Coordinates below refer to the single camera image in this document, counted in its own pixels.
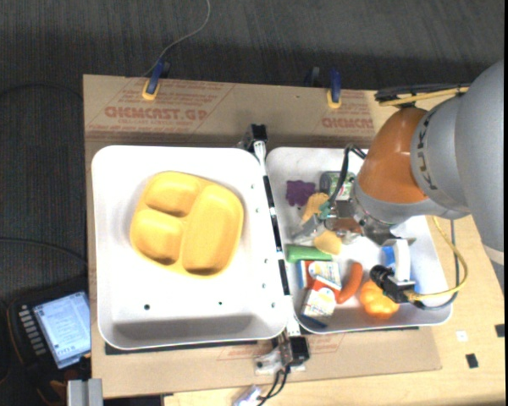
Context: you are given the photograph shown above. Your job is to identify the orange bell pepper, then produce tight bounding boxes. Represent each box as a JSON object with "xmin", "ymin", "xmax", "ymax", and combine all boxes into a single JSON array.
[{"xmin": 359, "ymin": 280, "xmax": 400, "ymax": 320}]

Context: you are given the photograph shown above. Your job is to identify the black block with thin wires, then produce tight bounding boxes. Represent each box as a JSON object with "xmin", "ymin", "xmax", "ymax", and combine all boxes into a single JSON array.
[
  {"xmin": 248, "ymin": 123, "xmax": 269, "ymax": 144},
  {"xmin": 278, "ymin": 335, "xmax": 312, "ymax": 366}
]

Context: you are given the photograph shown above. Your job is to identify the blue and white packet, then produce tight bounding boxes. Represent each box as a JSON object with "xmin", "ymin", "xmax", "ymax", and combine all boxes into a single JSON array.
[{"xmin": 379, "ymin": 244, "xmax": 398, "ymax": 271}]

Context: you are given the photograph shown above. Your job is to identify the yellow divided plate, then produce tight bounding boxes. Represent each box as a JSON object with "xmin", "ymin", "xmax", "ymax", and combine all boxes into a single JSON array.
[{"xmin": 129, "ymin": 170, "xmax": 246, "ymax": 279}]

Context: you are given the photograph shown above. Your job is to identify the black cylinder on white bracket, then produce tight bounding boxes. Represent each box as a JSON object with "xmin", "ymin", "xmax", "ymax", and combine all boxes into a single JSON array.
[{"xmin": 369, "ymin": 238, "xmax": 417, "ymax": 305}]

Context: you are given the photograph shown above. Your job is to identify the green can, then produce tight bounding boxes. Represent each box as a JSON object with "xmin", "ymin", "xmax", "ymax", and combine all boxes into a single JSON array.
[{"xmin": 319, "ymin": 171, "xmax": 357, "ymax": 200}]

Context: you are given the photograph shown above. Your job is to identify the yellow biscuit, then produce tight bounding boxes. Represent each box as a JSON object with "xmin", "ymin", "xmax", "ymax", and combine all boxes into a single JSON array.
[
  {"xmin": 313, "ymin": 229, "xmax": 343, "ymax": 256},
  {"xmin": 299, "ymin": 192, "xmax": 331, "ymax": 224}
]

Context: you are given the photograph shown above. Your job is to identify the white plastic tray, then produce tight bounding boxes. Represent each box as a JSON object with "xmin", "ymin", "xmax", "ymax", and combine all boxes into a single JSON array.
[
  {"xmin": 264, "ymin": 146, "xmax": 455, "ymax": 335},
  {"xmin": 91, "ymin": 144, "xmax": 290, "ymax": 351}
]

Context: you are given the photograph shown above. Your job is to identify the orange sausage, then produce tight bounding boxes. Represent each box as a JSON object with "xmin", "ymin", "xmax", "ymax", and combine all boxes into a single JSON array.
[{"xmin": 336, "ymin": 261, "xmax": 365, "ymax": 305}]

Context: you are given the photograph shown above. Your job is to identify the red and white carton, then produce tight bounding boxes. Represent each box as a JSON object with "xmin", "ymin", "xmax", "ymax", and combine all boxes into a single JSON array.
[{"xmin": 300, "ymin": 277, "xmax": 338, "ymax": 328}]

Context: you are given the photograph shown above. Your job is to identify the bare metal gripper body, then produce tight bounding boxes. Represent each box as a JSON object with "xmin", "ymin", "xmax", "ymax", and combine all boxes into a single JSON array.
[{"xmin": 321, "ymin": 199, "xmax": 367, "ymax": 237}]

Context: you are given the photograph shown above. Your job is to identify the thin black and white rod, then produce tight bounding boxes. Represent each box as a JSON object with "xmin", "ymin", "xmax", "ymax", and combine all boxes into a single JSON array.
[{"xmin": 252, "ymin": 140, "xmax": 301, "ymax": 336}]

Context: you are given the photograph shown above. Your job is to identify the white and blue carton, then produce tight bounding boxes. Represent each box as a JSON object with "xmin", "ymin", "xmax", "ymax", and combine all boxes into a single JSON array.
[{"xmin": 297, "ymin": 259, "xmax": 344, "ymax": 290}]

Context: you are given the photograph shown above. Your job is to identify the purple grapes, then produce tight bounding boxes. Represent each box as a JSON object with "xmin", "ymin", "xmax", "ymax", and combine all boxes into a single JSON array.
[{"xmin": 284, "ymin": 179, "xmax": 317, "ymax": 208}]

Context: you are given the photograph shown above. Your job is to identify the brown cardboard board red print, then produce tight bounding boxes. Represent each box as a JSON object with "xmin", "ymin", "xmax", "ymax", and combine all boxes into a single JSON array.
[{"xmin": 82, "ymin": 74, "xmax": 444, "ymax": 399}]

